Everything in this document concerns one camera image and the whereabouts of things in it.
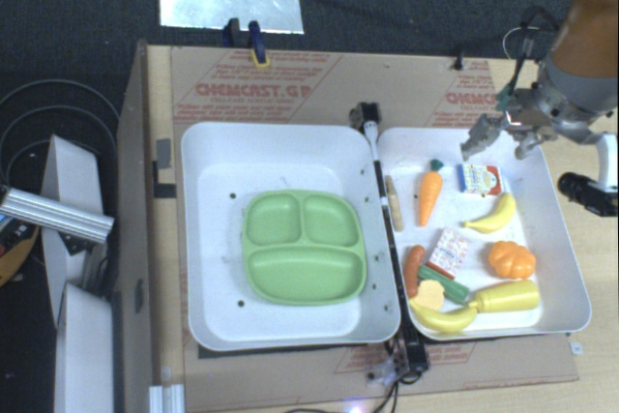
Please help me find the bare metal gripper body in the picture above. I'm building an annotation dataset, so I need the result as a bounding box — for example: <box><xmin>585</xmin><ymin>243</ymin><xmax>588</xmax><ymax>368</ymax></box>
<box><xmin>502</xmin><ymin>84</ymin><xmax>606</xmax><ymax>147</ymax></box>

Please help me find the white carton blue red print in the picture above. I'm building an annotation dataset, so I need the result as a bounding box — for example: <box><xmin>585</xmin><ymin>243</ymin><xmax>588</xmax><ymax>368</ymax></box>
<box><xmin>457</xmin><ymin>162</ymin><xmax>504</xmax><ymax>197</ymax></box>

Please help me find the white plastic tray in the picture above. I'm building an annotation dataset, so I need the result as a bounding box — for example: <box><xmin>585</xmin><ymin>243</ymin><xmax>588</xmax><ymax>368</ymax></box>
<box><xmin>180</xmin><ymin>120</ymin><xmax>402</xmax><ymax>352</ymax></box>
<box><xmin>376</xmin><ymin>126</ymin><xmax>594</xmax><ymax>342</ymax></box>

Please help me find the yellow banana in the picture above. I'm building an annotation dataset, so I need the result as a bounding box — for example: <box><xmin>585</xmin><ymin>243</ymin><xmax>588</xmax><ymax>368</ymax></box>
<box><xmin>408</xmin><ymin>297</ymin><xmax>480</xmax><ymax>335</ymax></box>
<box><xmin>462</xmin><ymin>192</ymin><xmax>518</xmax><ymax>235</ymax></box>

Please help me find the orange carrot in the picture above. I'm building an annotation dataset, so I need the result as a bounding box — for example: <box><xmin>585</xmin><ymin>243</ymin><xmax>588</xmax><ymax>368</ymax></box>
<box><xmin>417</xmin><ymin>158</ymin><xmax>446</xmax><ymax>228</ymax></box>

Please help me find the thin black and white rod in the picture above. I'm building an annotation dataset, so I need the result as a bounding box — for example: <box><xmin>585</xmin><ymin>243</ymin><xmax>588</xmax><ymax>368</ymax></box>
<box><xmin>365</xmin><ymin>120</ymin><xmax>413</xmax><ymax>354</ymax></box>

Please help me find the beige biscuit stick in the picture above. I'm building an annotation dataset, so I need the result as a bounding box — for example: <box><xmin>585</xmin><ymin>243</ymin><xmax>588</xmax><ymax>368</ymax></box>
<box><xmin>384</xmin><ymin>174</ymin><xmax>405</xmax><ymax>233</ymax></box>

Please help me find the orange bread roll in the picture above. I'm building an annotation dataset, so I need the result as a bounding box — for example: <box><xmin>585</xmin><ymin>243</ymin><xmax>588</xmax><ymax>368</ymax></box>
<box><xmin>486</xmin><ymin>240</ymin><xmax>538</xmax><ymax>281</ymax></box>

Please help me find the orange brown sausage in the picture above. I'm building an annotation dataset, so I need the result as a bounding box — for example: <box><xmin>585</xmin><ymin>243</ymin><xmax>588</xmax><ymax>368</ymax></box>
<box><xmin>403</xmin><ymin>245</ymin><xmax>427</xmax><ymax>299</ymax></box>

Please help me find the yellow bottle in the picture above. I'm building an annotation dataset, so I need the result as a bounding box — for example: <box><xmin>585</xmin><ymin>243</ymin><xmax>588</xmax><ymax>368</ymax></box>
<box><xmin>465</xmin><ymin>279</ymin><xmax>541</xmax><ymax>316</ymax></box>

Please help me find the green ribbed stick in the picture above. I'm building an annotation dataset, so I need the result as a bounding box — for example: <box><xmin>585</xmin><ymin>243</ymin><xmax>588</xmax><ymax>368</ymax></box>
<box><xmin>416</xmin><ymin>264</ymin><xmax>472</xmax><ymax>306</ymax></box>

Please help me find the yellow wavy biscuit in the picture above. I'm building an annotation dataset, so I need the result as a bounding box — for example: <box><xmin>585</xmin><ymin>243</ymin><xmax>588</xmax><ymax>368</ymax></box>
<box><xmin>413</xmin><ymin>279</ymin><xmax>446</xmax><ymax>311</ymax></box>

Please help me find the brown cardboard board red print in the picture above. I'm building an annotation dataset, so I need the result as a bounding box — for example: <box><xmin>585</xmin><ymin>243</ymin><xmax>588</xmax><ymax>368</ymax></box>
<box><xmin>169</xmin><ymin>44</ymin><xmax>580</xmax><ymax>407</ymax></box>

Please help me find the green divided plate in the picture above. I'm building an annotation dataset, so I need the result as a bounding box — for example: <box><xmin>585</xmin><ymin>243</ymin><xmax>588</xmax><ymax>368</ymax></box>
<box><xmin>240</xmin><ymin>189</ymin><xmax>368</xmax><ymax>308</ymax></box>

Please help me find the black cylinder on white bracket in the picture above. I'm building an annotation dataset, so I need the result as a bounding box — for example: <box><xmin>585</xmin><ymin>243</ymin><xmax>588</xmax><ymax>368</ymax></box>
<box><xmin>557</xmin><ymin>131</ymin><xmax>619</xmax><ymax>219</ymax></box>

